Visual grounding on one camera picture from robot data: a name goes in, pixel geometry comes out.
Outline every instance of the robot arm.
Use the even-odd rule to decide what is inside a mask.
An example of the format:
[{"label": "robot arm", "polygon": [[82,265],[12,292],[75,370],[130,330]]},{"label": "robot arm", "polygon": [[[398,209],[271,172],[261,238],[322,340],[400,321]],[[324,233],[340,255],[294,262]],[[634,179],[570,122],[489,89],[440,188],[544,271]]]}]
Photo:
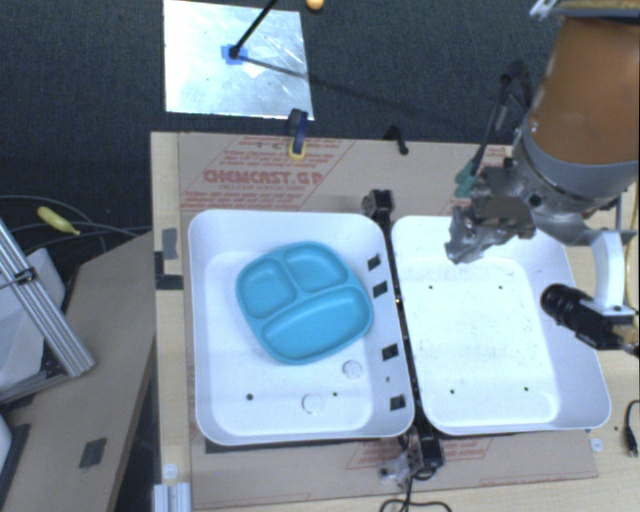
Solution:
[{"label": "robot arm", "polygon": [[637,330],[629,328],[635,312],[622,305],[621,284],[623,245],[633,233],[594,230],[584,219],[611,208],[638,180],[640,1],[565,0],[551,12],[567,17],[513,158],[458,177],[471,203],[454,208],[447,255],[469,263],[536,229],[565,245],[591,246],[595,298],[550,287],[543,308],[595,348],[637,353]]}]

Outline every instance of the silver sheet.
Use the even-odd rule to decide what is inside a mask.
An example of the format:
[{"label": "silver sheet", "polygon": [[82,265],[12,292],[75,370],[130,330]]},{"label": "silver sheet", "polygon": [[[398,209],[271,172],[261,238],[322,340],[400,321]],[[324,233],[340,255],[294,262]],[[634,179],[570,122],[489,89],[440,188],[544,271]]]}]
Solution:
[{"label": "silver sheet", "polygon": [[260,9],[165,0],[168,112],[286,119],[298,108],[313,118],[298,12],[271,11],[245,43],[249,62],[228,64]]}]

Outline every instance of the blue divided plate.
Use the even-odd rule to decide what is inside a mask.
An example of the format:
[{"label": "blue divided plate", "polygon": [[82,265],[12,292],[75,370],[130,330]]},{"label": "blue divided plate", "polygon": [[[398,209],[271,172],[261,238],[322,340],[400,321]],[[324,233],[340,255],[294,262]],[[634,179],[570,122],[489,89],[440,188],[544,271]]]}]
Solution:
[{"label": "blue divided plate", "polygon": [[373,309],[342,258],[317,242],[280,247],[252,261],[236,295],[254,334],[275,359],[305,364],[362,337]]}]

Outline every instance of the orange ball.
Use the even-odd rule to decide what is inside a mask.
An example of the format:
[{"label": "orange ball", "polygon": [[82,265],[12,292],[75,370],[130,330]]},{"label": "orange ball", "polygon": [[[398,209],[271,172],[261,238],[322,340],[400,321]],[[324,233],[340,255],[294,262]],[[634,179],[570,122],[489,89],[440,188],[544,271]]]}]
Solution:
[{"label": "orange ball", "polygon": [[324,0],[307,0],[307,7],[312,11],[319,11],[324,5]]}]

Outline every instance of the black post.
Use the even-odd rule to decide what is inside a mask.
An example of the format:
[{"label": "black post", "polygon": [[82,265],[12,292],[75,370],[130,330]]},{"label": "black post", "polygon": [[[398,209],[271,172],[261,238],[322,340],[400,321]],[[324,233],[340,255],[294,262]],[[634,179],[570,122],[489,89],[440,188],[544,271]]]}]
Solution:
[{"label": "black post", "polygon": [[278,3],[278,0],[269,0],[269,3],[267,4],[267,6],[264,9],[262,9],[262,12],[258,15],[256,20],[251,24],[249,29],[244,33],[244,35],[240,38],[240,40],[234,46],[229,48],[229,57],[231,57],[232,59],[238,58],[238,55],[240,54],[240,48],[242,48],[242,45],[247,42],[247,39],[251,37],[251,34],[253,34],[255,29],[258,28],[258,25],[262,23],[262,20],[265,18],[267,14],[269,14],[269,11],[273,9],[273,7],[277,3]]}]

